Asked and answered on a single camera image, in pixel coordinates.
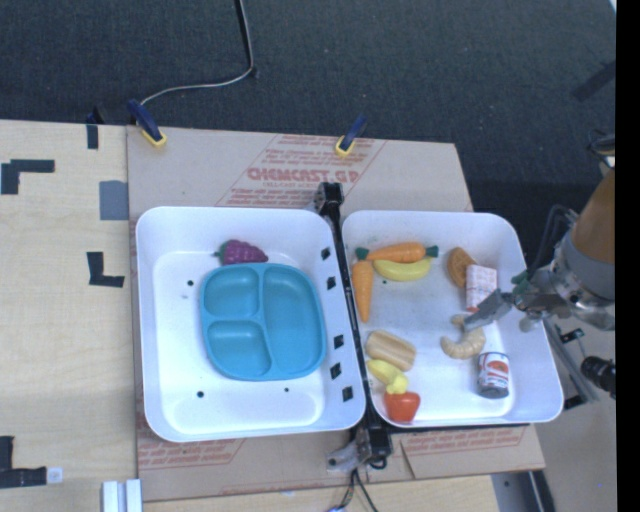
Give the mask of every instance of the dark floor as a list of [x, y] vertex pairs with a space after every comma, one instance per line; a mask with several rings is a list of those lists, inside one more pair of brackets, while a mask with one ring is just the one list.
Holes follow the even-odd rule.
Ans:
[[[166, 87], [246, 67], [234, 0], [2, 2], [0, 118], [85, 121]], [[246, 0], [258, 73], [146, 104], [161, 125], [455, 143], [476, 210], [504, 216], [528, 260], [555, 203], [600, 179], [586, 150], [615, 132], [608, 0]]]

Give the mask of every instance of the blue clamp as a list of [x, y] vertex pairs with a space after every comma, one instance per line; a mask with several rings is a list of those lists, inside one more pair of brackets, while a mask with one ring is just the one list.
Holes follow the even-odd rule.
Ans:
[[127, 110], [135, 117], [137, 123], [142, 128], [142, 135], [154, 146], [160, 147], [167, 142], [167, 137], [159, 130], [158, 125], [149, 113], [136, 100], [129, 100], [127, 102]]
[[345, 135], [340, 137], [338, 139], [338, 142], [336, 142], [335, 149], [337, 155], [340, 157], [345, 157], [349, 153], [351, 153], [351, 150], [355, 145], [355, 140], [364, 133], [366, 128], [367, 118], [364, 115], [360, 114], [353, 125], [351, 125], [351, 128], [349, 128], [349, 131]]

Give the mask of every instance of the white tray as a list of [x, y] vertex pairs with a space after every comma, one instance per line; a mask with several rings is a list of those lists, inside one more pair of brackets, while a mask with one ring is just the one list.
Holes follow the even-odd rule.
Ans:
[[[503, 291], [525, 269], [518, 237], [504, 219], [484, 213], [406, 211], [359, 211], [344, 220], [343, 238], [347, 258], [353, 263], [357, 247], [375, 248], [417, 240], [437, 245], [429, 274], [418, 281], [392, 282], [376, 276], [371, 315], [359, 322], [361, 342], [384, 329], [412, 342], [416, 361], [407, 372], [409, 390], [421, 396], [421, 405], [410, 427], [445, 427], [536, 423], [554, 419], [562, 411], [564, 397], [553, 355], [542, 325], [524, 333], [519, 328], [523, 313], [512, 310], [484, 328], [483, 351], [506, 353], [510, 360], [510, 394], [488, 399], [476, 392], [474, 360], [455, 360], [440, 348], [440, 337], [458, 340], [459, 328], [452, 315], [465, 313], [465, 294], [448, 277], [448, 252], [466, 249], [478, 264], [498, 270]], [[374, 405], [390, 423], [383, 403], [384, 386], [370, 377]]]
[[[199, 285], [220, 266], [214, 251], [232, 238], [314, 283], [327, 355], [310, 375], [247, 382], [224, 377], [209, 361]], [[306, 210], [161, 207], [141, 216], [136, 244], [144, 409], [160, 437], [187, 442], [345, 430], [363, 416], [362, 377], [324, 219]]]

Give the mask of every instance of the red tomato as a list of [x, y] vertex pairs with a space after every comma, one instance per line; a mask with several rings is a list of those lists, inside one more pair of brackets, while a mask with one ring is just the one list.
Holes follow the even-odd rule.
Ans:
[[399, 395], [385, 393], [384, 405], [389, 419], [397, 423], [410, 423], [420, 407], [420, 395], [412, 391]]

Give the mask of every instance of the can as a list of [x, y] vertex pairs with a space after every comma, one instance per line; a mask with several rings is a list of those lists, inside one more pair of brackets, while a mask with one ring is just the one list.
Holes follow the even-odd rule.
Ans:
[[478, 394], [485, 398], [509, 395], [509, 357], [501, 352], [478, 356]]

